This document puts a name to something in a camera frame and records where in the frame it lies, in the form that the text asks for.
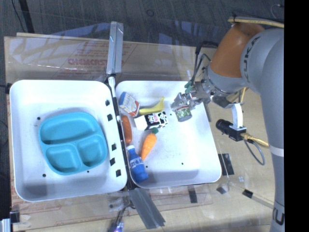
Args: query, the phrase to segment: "banana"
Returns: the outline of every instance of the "banana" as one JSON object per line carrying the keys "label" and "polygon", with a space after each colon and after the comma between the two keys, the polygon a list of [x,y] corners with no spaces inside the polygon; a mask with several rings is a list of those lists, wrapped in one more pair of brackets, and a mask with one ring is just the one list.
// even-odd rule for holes
{"label": "banana", "polygon": [[146,114],[152,114],[152,113],[158,113],[161,112],[164,109],[164,97],[161,97],[161,100],[159,103],[151,108],[141,108],[140,114],[146,115]]}

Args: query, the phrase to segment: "blue plate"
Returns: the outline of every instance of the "blue plate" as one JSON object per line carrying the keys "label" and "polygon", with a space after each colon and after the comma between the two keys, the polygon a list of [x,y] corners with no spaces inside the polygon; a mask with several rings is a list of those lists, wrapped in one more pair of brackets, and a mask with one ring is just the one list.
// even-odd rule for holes
{"label": "blue plate", "polygon": [[48,165],[58,174],[89,170],[107,157],[102,129],[88,113],[67,113],[44,120],[39,128],[39,140]]}

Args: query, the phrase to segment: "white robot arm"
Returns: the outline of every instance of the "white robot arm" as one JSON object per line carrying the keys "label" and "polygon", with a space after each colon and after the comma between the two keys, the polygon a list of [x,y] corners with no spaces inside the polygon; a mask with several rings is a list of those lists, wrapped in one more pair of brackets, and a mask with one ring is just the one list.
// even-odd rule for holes
{"label": "white robot arm", "polygon": [[[171,105],[173,111],[184,104],[194,109],[202,102],[213,102],[222,108],[230,108],[233,103],[227,97],[244,87],[261,96],[275,175],[271,232],[285,231],[283,52],[283,29],[264,29],[259,24],[236,23],[220,42],[210,64],[204,69],[201,82],[191,80],[186,92],[179,93]],[[231,129],[234,135],[230,135],[230,138],[239,141],[241,130],[235,126],[235,120],[234,130],[233,126]]]}

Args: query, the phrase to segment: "blue bottle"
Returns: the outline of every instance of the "blue bottle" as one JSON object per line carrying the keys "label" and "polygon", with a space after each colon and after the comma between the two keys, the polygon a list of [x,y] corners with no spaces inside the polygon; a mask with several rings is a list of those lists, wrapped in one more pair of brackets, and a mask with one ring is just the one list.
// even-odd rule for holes
{"label": "blue bottle", "polygon": [[126,148],[129,152],[129,163],[134,174],[134,179],[137,183],[148,179],[148,174],[145,170],[145,165],[141,157],[136,154],[134,145],[129,145]]}

